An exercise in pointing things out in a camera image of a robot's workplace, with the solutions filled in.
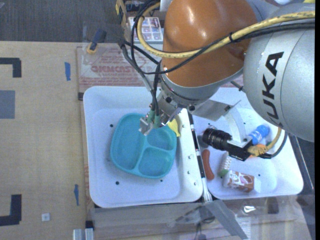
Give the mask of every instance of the white tray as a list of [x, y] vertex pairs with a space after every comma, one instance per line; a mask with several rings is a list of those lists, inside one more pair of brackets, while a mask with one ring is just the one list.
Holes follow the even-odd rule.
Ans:
[[202, 196], [203, 185], [185, 109], [177, 119], [181, 137], [176, 158], [165, 177], [139, 177], [111, 162], [109, 149], [119, 119], [127, 113], [146, 114], [151, 100], [145, 87], [94, 86], [84, 93], [90, 196], [102, 208], [189, 203]]
[[[271, 129], [269, 141], [276, 136], [278, 128], [259, 116], [251, 107], [246, 94], [239, 91], [237, 88], [222, 87], [214, 94], [212, 100], [230, 105], [234, 105], [240, 101], [235, 107], [240, 113], [243, 123], [245, 123], [244, 127], [247, 134], [251, 133], [257, 126], [267, 124]], [[197, 116], [194, 116], [193, 120], [197, 135], [202, 136], [209, 124], [231, 134], [230, 128], [224, 117], [221, 117], [216, 122]], [[270, 154], [278, 149], [283, 140], [283, 136], [284, 131], [282, 131], [278, 142], [269, 151]], [[243, 162], [232, 158], [230, 170], [252, 175], [261, 182], [261, 190], [252, 190], [249, 193], [223, 186], [223, 179], [218, 176], [218, 168], [225, 151], [214, 149], [211, 146], [208, 147], [208, 149], [210, 150], [210, 166], [212, 172], [215, 174], [215, 178], [213, 180], [208, 180], [207, 185], [211, 194], [218, 199], [235, 200], [296, 195], [303, 189], [303, 178], [289, 138], [287, 138], [282, 151], [272, 159], [254, 157], [248, 158]]]

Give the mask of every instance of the bottle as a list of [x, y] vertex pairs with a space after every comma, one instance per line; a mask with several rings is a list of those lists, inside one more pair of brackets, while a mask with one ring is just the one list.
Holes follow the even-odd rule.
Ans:
[[252, 137], [252, 144], [257, 145], [261, 140], [266, 137], [270, 132], [270, 128], [267, 125], [261, 124], [249, 136]]

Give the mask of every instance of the gray square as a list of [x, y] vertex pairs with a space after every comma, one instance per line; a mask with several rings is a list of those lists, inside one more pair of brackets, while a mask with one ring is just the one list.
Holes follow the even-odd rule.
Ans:
[[14, 119], [16, 91], [0, 90], [0, 119]]

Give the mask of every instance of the gray carpet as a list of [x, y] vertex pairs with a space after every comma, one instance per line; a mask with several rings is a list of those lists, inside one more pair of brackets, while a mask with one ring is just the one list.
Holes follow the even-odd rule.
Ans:
[[0, 40], [82, 42], [105, 29], [120, 35], [116, 0], [0, 0]]

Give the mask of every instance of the blue tray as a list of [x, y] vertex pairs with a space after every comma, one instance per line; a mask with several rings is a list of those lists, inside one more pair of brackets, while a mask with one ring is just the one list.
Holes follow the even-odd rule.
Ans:
[[174, 163], [177, 136], [168, 127], [139, 132], [143, 114], [128, 113], [118, 122], [112, 136], [110, 158], [114, 165], [130, 174], [158, 179], [169, 173]]

